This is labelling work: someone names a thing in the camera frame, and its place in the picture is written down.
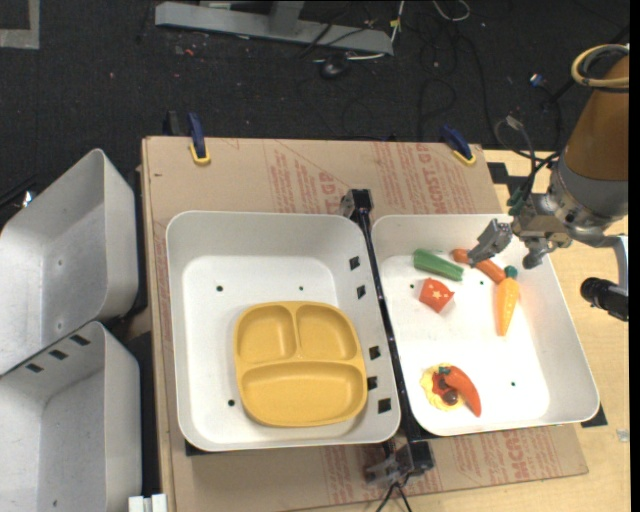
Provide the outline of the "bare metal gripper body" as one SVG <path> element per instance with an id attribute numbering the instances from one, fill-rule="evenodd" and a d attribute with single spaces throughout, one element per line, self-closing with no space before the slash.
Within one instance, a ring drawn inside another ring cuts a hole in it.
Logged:
<path id="1" fill-rule="evenodd" d="M 512 231 L 529 250 L 568 248 L 573 240 L 544 194 L 534 193 L 514 216 Z"/>

